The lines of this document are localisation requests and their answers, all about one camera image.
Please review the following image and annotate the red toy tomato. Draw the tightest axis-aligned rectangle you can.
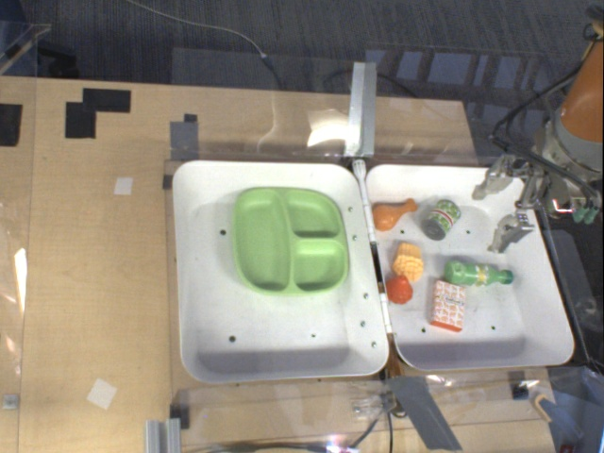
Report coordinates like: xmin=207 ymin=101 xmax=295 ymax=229
xmin=385 ymin=274 xmax=414 ymax=306

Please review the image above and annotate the green divided plate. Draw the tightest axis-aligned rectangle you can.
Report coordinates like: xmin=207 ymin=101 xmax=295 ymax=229
xmin=231 ymin=186 xmax=351 ymax=297

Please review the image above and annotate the green plastic bottle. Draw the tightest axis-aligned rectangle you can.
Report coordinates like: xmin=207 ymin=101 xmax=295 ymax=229
xmin=443 ymin=259 xmax=515 ymax=289

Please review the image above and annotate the orange and white carton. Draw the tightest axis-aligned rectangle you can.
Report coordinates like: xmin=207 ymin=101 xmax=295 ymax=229
xmin=429 ymin=278 xmax=468 ymax=334

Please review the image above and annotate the thin black and white rod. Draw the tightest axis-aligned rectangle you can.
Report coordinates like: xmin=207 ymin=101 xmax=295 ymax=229
xmin=351 ymin=159 xmax=395 ymax=335

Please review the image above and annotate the orange toy chicken drumstick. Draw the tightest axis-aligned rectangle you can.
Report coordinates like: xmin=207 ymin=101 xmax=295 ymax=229
xmin=371 ymin=197 xmax=419 ymax=232

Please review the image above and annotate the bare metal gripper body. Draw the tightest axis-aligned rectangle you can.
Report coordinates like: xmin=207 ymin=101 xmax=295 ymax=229
xmin=514 ymin=128 xmax=596 ymax=216

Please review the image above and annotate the white plastic tray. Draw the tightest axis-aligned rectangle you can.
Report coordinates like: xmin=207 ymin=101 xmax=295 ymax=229
xmin=171 ymin=159 xmax=391 ymax=385
xmin=365 ymin=163 xmax=577 ymax=373

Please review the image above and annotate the yellow toy corn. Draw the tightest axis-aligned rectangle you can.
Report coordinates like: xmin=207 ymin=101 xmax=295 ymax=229
xmin=392 ymin=241 xmax=425 ymax=283

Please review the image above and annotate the green and white can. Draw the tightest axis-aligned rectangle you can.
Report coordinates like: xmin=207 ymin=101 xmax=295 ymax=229
xmin=420 ymin=198 xmax=462 ymax=242

